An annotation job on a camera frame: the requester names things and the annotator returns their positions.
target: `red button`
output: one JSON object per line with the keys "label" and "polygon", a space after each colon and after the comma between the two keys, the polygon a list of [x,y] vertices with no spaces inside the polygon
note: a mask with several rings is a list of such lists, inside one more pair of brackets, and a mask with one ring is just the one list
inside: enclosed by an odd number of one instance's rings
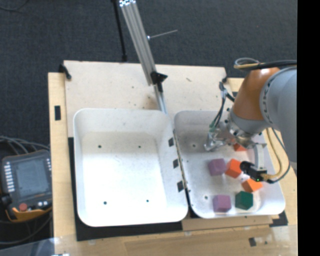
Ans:
{"label": "red button", "polygon": [[28,205],[26,203],[20,203],[19,210],[20,212],[25,212],[28,209]]}

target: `purple block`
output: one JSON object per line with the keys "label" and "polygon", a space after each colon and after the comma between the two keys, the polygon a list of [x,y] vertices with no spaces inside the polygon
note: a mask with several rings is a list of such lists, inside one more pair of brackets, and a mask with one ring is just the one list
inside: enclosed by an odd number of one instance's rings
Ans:
{"label": "purple block", "polygon": [[231,209],[231,199],[227,194],[218,194],[213,198],[213,210],[215,212],[226,213]]}
{"label": "purple block", "polygon": [[226,162],[223,158],[213,159],[208,163],[211,176],[222,175],[227,170]]}

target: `white tray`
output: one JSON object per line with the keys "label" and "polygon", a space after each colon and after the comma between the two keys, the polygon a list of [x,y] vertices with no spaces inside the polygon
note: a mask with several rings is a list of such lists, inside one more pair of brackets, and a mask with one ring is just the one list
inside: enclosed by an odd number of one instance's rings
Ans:
{"label": "white tray", "polygon": [[[263,187],[253,192],[253,206],[248,210],[235,207],[235,196],[243,191],[241,183],[249,178],[242,173],[237,178],[225,174],[211,176],[208,162],[212,159],[223,158],[227,163],[231,158],[239,161],[254,163],[253,149],[235,152],[232,146],[223,146],[214,152],[207,152],[204,143],[207,139],[209,124],[213,121],[217,111],[181,111],[175,115],[174,126],[178,139],[182,168],[186,180],[191,208],[201,218],[211,219],[220,217],[234,217],[241,215],[277,215],[285,209],[285,198],[278,183],[263,182]],[[223,113],[221,120],[227,117]],[[255,142],[264,143],[264,137],[256,136]],[[269,174],[274,174],[267,147],[264,151],[264,163]],[[229,195],[232,208],[226,213],[215,213],[213,197],[218,194]]]}
{"label": "white tray", "polygon": [[159,110],[74,115],[77,211],[88,226],[168,223],[188,213],[173,127]]}

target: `black vertical bar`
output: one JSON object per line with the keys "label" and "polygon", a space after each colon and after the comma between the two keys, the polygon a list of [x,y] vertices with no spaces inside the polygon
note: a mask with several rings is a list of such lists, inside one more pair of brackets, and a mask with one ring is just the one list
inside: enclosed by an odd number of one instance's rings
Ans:
{"label": "black vertical bar", "polygon": [[122,60],[124,62],[126,62],[128,60],[128,57],[127,57],[127,53],[126,53],[124,37],[122,35],[122,29],[121,29],[121,24],[120,24],[117,0],[111,0],[111,2],[113,3],[114,13],[115,13],[115,20],[116,20],[116,24],[117,24],[118,31],[119,31],[119,36],[120,36],[120,42],[121,42],[121,48],[122,48]]}

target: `green cube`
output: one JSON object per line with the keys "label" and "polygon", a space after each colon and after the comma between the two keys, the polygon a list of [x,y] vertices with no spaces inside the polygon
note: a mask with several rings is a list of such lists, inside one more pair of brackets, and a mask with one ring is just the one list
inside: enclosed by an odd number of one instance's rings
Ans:
{"label": "green cube", "polygon": [[235,207],[243,210],[248,210],[253,205],[254,205],[253,194],[245,191],[240,191],[238,194],[235,195]]}

